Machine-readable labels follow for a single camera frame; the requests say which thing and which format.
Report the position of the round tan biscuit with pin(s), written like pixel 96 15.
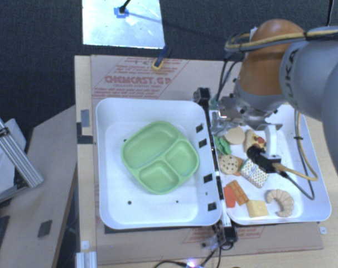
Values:
pixel 234 135

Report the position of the chocolate chip cookie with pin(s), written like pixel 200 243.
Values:
pixel 229 164

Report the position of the beige croissant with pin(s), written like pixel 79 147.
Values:
pixel 283 202

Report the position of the red-orange toy piece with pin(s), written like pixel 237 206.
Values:
pixel 229 198

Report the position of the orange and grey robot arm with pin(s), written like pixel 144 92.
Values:
pixel 311 74

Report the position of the black cylinder on white bracket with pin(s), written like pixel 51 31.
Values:
pixel 266 160

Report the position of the orange waffle bar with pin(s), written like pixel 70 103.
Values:
pixel 238 192

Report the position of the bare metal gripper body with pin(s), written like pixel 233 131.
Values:
pixel 243 112

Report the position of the white plastic tray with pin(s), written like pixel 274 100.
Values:
pixel 308 205
pixel 116 200

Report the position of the green lettuce leaf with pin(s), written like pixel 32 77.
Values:
pixel 224 147

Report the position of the yellow cheese wedge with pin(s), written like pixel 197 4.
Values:
pixel 256 208

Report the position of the thin black and white rod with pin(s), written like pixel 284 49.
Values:
pixel 217 174

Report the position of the green divided plate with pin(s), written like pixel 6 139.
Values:
pixel 146 149

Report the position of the white patterned packet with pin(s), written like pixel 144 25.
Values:
pixel 254 176

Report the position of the brown cardboard board, red print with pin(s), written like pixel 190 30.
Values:
pixel 135 82

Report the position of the pizza slice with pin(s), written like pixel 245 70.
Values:
pixel 254 141

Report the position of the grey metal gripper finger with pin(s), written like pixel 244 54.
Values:
pixel 217 119
pixel 226 128

